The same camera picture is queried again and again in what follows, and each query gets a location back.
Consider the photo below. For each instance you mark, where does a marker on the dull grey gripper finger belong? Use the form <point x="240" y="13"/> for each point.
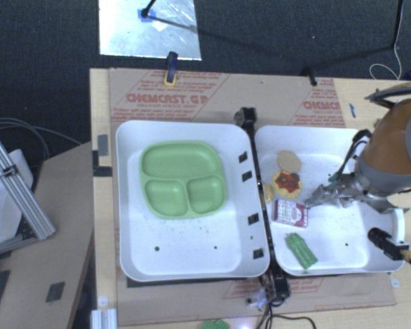
<point x="345" y="203"/>
<point x="315" y="196"/>

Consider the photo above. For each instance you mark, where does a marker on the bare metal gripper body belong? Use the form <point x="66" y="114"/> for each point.
<point x="354" y="188"/>

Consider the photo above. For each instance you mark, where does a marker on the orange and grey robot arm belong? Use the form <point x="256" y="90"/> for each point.
<point x="387" y="142"/>

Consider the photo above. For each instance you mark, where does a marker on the white plastic tray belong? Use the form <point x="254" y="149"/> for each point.
<point x="192" y="245"/>
<point x="335" y="231"/>

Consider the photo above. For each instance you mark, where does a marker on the pink and white carton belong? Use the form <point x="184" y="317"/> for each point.
<point x="290" y="213"/>

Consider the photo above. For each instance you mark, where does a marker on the toy pizza slice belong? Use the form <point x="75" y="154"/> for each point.
<point x="287" y="183"/>

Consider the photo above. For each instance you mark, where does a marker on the tan round biscuit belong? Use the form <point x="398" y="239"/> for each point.
<point x="289" y="160"/>

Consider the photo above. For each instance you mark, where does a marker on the yellow toy bread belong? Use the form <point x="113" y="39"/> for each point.
<point x="268" y="193"/>

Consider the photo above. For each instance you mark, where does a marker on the thin black rod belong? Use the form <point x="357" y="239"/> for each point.
<point x="261" y="190"/>

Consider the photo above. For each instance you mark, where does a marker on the green ribbed toy vegetable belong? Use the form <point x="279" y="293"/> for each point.
<point x="301" y="250"/>

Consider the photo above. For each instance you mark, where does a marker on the brown cardboard board red print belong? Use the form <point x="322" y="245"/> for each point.
<point x="277" y="94"/>

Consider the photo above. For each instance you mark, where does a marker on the green divided plate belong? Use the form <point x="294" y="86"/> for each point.
<point x="181" y="163"/>

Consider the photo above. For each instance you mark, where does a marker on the green toy leaf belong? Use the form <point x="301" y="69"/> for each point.
<point x="215" y="325"/>

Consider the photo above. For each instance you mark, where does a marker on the black cylinder on white bracket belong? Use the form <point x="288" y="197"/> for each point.
<point x="382" y="240"/>

